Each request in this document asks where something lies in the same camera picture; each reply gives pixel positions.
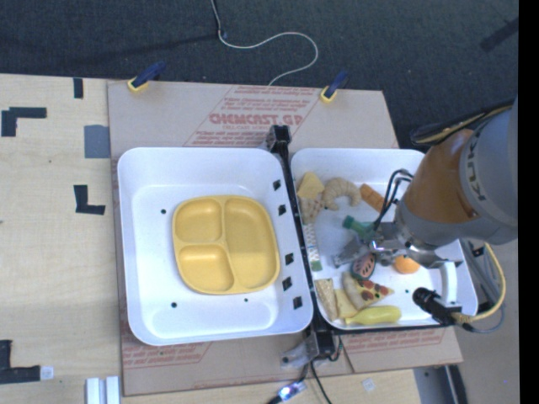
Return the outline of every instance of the dark carpet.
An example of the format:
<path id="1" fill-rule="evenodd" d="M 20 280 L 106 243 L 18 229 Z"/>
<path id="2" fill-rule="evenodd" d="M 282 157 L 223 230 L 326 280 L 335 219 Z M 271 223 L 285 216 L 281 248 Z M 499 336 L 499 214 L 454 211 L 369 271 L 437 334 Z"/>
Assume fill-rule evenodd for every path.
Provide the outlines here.
<path id="1" fill-rule="evenodd" d="M 210 0 L 0 0 L 0 72 L 266 85 L 314 55 L 302 37 L 224 46 Z M 296 31 L 318 60 L 275 85 L 382 90 L 401 147 L 409 132 L 518 93 L 519 0 L 216 0 L 222 31 L 251 45 Z"/>

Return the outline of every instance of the blue clamp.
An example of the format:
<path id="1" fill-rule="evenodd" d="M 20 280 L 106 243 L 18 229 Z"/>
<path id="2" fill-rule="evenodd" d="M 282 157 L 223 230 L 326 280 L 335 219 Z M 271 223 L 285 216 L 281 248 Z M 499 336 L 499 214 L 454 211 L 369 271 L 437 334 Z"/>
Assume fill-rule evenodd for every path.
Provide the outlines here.
<path id="1" fill-rule="evenodd" d="M 344 88 L 348 83 L 348 72 L 340 71 L 331 84 L 329 84 L 322 92 L 320 93 L 320 99 L 329 104 L 335 98 L 337 94 L 337 88 Z"/>
<path id="2" fill-rule="evenodd" d="M 137 77 L 127 82 L 127 87 L 134 92 L 138 93 L 143 88 L 147 87 L 147 82 L 158 79 L 161 73 L 165 70 L 167 65 L 164 61 L 158 61 L 157 63 L 149 66 L 144 72 L 140 73 Z"/>

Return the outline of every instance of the yellow cable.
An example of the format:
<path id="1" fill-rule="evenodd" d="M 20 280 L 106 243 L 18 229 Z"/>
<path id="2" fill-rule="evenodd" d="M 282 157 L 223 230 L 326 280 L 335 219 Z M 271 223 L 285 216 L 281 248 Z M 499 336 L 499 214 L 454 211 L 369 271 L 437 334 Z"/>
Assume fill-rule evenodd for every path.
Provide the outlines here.
<path id="1" fill-rule="evenodd" d="M 415 141 L 415 143 L 425 144 L 425 143 L 429 143 L 433 141 L 443 141 L 446 137 L 449 137 L 456 131 L 459 131 L 460 129 L 463 129 L 464 127 L 469 126 L 471 123 L 474 123 L 475 121 L 485 120 L 487 118 L 494 117 L 495 115 L 500 114 L 506 111 L 507 109 L 511 109 L 511 108 L 512 108 L 512 105 L 506 105 L 506 106 L 501 106 L 499 108 L 493 109 L 489 112 L 483 112 L 481 114 L 474 115 L 473 117 L 463 120 L 453 125 L 452 127 L 446 127 L 445 129 L 439 131 L 438 133 L 434 133 L 433 135 L 418 139 Z"/>
<path id="2" fill-rule="evenodd" d="M 457 313 L 457 312 L 452 313 L 451 316 L 455 319 L 455 322 L 457 322 L 460 325 L 463 324 L 463 323 L 476 322 L 478 320 L 482 320 L 482 319 L 485 319 L 485 318 L 487 318 L 489 316 L 492 316 L 501 307 L 501 305 L 504 303 L 505 291 L 506 291 L 506 287 L 507 287 L 507 284 L 505 283 L 504 271 L 502 270 L 502 267 L 499 264 L 499 260 L 498 260 L 498 258 L 496 258 L 496 255 L 494 254 L 494 251 L 490 247 L 490 245 L 485 243 L 485 248 L 487 249 L 488 255 L 492 259 L 494 267 L 496 268 L 496 271 L 498 272 L 499 281 L 500 281 L 500 283 L 499 283 L 499 298 L 498 298 L 498 301 L 489 310 L 486 310 L 485 312 L 483 312 L 481 314 L 477 314 L 476 316 L 469 316 L 469 315 L 462 314 L 462 313 Z"/>

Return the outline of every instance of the metal bracket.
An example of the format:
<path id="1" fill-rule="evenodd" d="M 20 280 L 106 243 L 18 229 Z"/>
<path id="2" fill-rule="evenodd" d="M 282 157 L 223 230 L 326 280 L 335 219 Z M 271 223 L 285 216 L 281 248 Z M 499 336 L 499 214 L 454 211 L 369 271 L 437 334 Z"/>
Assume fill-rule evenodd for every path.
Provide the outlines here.
<path id="1" fill-rule="evenodd" d="M 85 404 L 120 404 L 120 382 L 118 376 L 106 379 L 92 377 L 84 384 Z"/>
<path id="2" fill-rule="evenodd" d="M 281 368 L 301 368 L 320 354 L 316 334 L 312 333 L 294 348 L 280 355 Z"/>

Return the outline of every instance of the toy pizza slice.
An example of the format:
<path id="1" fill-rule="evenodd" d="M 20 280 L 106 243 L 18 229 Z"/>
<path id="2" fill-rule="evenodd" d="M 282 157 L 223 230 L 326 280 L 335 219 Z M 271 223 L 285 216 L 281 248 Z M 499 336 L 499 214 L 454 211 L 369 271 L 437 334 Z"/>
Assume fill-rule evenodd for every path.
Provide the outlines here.
<path id="1" fill-rule="evenodd" d="M 332 322 L 339 313 L 337 311 L 337 299 L 335 298 L 334 281 L 333 279 L 317 279 L 314 281 L 314 286 L 317 289 L 318 298 L 322 302 L 322 306 L 328 314 L 329 320 Z"/>
<path id="2" fill-rule="evenodd" d="M 350 302 L 358 311 L 395 293 L 393 289 L 369 279 L 354 279 L 349 271 L 343 272 L 343 287 Z"/>

